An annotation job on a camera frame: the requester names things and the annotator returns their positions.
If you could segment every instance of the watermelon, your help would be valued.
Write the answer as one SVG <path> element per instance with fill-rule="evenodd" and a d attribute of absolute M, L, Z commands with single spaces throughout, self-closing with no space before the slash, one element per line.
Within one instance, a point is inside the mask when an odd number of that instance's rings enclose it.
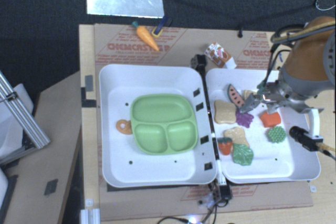
<path fill-rule="evenodd" d="M 227 89 L 227 95 L 229 96 L 230 101 L 237 107 L 240 108 L 242 105 L 245 104 L 244 99 L 240 96 L 235 87 L 233 87 L 231 84 Z"/>

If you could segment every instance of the cardboard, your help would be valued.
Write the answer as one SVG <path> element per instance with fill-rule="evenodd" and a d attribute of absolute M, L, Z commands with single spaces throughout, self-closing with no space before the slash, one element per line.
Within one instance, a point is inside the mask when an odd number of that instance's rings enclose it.
<path fill-rule="evenodd" d="M 131 26 L 95 25 L 96 78 L 110 63 L 160 66 L 189 66 L 195 54 L 203 54 L 209 44 L 218 42 L 235 59 L 237 68 L 265 69 L 269 60 L 269 33 L 245 31 L 242 38 L 235 31 L 164 28 L 156 40 L 156 52 L 136 36 Z M 207 70 L 216 67 L 209 62 Z M 96 79 L 97 104 L 99 81 Z M 146 189 L 108 187 L 101 171 L 100 110 L 97 106 L 99 199 L 102 221 L 139 219 L 185 214 L 203 214 L 198 201 L 210 192 L 208 186 L 182 186 Z M 296 208 L 312 206 L 307 182 L 236 185 L 233 199 L 219 212 Z"/>

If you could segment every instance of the toy carrot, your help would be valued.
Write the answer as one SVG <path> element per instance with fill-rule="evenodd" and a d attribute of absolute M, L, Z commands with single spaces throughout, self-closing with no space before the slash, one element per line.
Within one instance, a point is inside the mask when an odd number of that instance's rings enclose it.
<path fill-rule="evenodd" d="M 132 26 L 136 28 L 136 34 L 145 42 L 148 46 L 152 47 L 154 50 L 159 51 L 159 48 L 152 38 L 151 34 L 147 31 L 146 27 L 139 26 L 138 22 L 132 22 Z"/>

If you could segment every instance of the green divided tray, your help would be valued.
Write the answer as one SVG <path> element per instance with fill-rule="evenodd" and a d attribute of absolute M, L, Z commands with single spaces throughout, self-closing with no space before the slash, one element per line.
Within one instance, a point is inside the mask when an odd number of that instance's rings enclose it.
<path fill-rule="evenodd" d="M 132 132 L 138 147 L 153 155 L 191 150 L 198 133 L 194 110 L 178 94 L 149 94 L 131 105 Z"/>

